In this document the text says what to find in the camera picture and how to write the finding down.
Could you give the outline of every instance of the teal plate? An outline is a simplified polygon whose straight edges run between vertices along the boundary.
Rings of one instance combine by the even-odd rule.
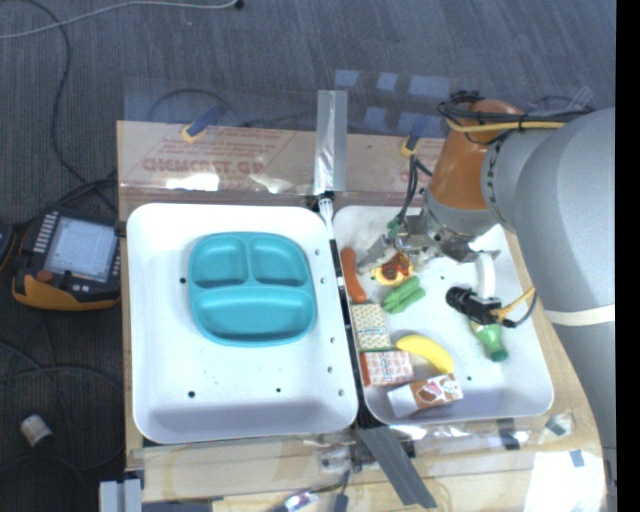
[[[222,345],[292,343],[316,322],[307,258],[281,235],[232,232],[203,238],[191,252],[188,283],[196,326]]]

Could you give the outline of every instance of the orange and black device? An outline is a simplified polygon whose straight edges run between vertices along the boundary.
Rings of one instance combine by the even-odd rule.
[[[120,299],[120,243],[111,221],[48,208],[29,226],[16,263],[13,296],[27,306],[89,311]]]

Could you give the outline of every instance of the yellow banana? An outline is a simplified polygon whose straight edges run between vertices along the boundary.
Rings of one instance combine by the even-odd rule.
[[[396,341],[396,348],[424,357],[440,373],[453,373],[454,364],[451,354],[431,338],[419,334],[409,334]]]

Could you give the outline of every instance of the yellow cable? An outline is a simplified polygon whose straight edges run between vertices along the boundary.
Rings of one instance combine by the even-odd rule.
[[[504,319],[507,317],[509,313],[511,313],[520,303],[530,297],[536,292],[536,289],[532,286],[526,292],[524,292],[520,297],[514,300],[511,304],[504,306],[502,308],[492,309],[490,313],[496,317],[498,323],[502,323]]]
[[[452,130],[463,133],[489,132],[496,130],[517,130],[519,128],[562,128],[566,123],[556,121],[523,121],[522,123],[493,123],[479,126],[460,126],[451,119],[447,119],[447,124]]]

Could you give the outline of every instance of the gray strip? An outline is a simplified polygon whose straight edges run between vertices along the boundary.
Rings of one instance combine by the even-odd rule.
[[[347,92],[318,91],[314,195],[346,190]]]
[[[424,508],[437,508],[436,500],[389,427],[358,429],[356,432],[380,464],[403,505],[417,503]]]

